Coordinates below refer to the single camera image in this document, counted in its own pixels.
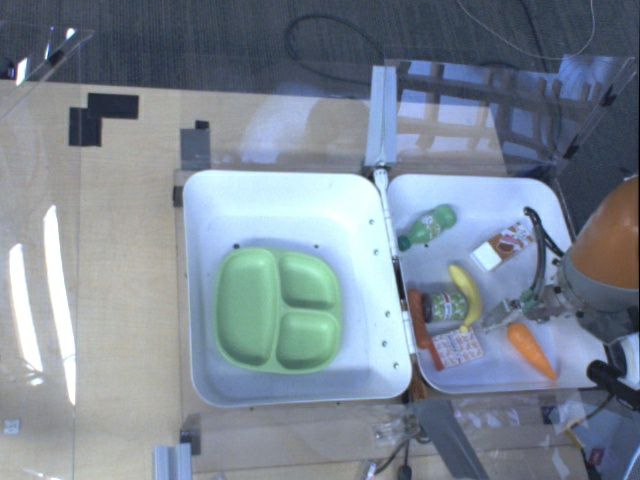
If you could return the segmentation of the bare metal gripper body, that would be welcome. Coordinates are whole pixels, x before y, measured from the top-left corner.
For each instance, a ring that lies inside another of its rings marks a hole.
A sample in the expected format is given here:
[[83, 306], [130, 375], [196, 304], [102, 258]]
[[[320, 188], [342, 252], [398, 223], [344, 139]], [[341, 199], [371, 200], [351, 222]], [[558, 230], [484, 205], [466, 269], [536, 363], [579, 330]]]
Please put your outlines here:
[[527, 289], [519, 302], [523, 316], [537, 322], [547, 322], [563, 314], [583, 313], [583, 302], [568, 288], [558, 285], [547, 285], [540, 293]]

